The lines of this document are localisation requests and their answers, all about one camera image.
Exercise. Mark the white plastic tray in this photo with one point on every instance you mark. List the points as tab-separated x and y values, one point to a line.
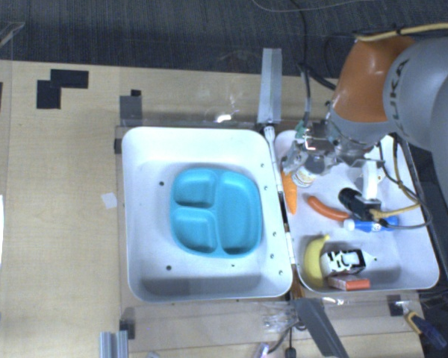
145	215
395	259

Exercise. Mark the blue bottle with white cap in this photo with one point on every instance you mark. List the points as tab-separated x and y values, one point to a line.
362	226

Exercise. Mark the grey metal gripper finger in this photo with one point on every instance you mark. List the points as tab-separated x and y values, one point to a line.
316	164
291	160

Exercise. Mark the black and white carton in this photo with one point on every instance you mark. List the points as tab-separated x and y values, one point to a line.
343	261

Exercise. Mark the thin black and white rod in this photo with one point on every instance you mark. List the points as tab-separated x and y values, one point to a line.
274	151

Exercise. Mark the orange carrot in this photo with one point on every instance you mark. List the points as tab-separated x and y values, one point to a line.
291	194

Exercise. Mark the white and yellow can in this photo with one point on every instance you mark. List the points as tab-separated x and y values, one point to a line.
304	179

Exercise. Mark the orange box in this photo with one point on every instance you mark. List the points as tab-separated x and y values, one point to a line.
349	283

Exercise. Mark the yellow banana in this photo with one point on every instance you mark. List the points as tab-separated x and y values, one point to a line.
313	263

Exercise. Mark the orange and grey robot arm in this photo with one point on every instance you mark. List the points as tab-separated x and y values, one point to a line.
414	88

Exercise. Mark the black cylinder on white bracket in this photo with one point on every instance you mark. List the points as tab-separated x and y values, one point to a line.
354	200

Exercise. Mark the blue divided plate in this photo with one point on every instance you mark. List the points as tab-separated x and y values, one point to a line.
235	215

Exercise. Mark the orange sausage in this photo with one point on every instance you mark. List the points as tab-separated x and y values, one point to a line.
325	209

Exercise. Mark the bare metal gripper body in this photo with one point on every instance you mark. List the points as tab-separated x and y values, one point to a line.
321	138

